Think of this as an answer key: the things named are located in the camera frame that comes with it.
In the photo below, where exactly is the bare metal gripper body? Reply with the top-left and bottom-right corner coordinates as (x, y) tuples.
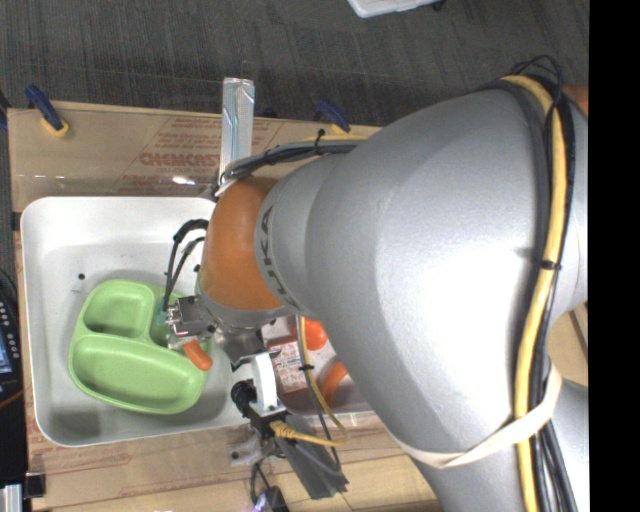
(166, 294), (282, 369)

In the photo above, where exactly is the orange carrot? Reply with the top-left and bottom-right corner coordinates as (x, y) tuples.
(181, 338), (214, 373)

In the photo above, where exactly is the green divided plate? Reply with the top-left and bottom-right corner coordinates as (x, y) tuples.
(67, 278), (215, 416)

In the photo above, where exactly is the white and red carton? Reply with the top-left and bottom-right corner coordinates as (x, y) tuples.
(267, 340), (307, 397)

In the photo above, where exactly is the orange ball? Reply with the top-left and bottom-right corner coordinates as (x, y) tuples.
(302, 318), (329, 352)

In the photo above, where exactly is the orange bowl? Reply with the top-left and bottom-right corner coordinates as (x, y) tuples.
(317, 361), (352, 407)

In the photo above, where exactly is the brown cardboard board red print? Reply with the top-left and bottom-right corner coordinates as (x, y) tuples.
(6, 99), (590, 512)

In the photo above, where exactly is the black cylinder on white bracket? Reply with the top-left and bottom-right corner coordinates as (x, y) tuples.
(229, 349), (290, 440)

